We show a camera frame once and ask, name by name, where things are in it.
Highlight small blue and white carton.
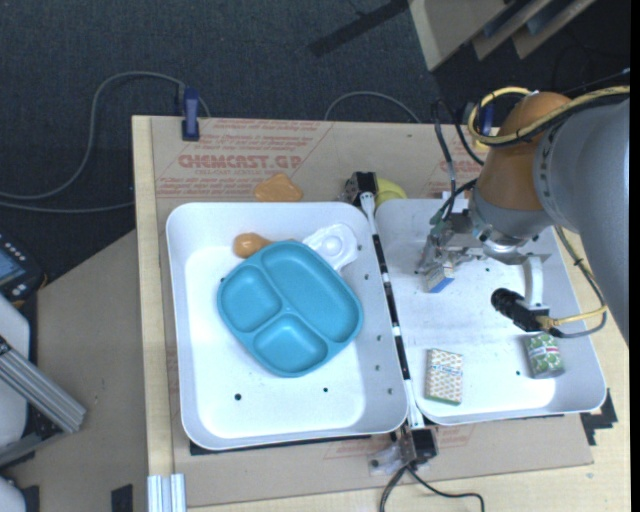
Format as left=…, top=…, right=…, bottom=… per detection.
left=425, top=263, right=457, bottom=294

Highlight brown cardboard board red print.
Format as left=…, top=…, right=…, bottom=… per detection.
left=149, top=116, right=596, bottom=507

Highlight orange patterned carton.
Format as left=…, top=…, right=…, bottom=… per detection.
left=424, top=347, right=465, bottom=407

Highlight white toy fried egg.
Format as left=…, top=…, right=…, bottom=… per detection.
left=301, top=222, right=361, bottom=274

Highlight white plastic tray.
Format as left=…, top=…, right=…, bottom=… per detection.
left=164, top=200, right=411, bottom=452
left=374, top=197, right=609, bottom=428

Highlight black cylinder on white bracket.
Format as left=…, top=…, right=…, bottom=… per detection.
left=489, top=253, right=552, bottom=334

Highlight yellow banana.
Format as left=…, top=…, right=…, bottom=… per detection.
left=374, top=176, right=408, bottom=208

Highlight green and white can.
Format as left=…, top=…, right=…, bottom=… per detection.
left=523, top=333, right=567, bottom=380

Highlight orange toy bread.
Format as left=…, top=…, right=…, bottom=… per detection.
left=232, top=232, right=275, bottom=260

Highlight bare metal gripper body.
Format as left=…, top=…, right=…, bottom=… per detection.
left=424, top=212, right=527, bottom=266

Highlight blue divided plate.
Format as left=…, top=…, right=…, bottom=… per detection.
left=216, top=240, right=365, bottom=379

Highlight thin black and white rod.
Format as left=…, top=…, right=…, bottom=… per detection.
left=360, top=191, right=426, bottom=429

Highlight orange toy biscuit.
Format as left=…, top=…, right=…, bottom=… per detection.
left=252, top=172, right=305, bottom=204

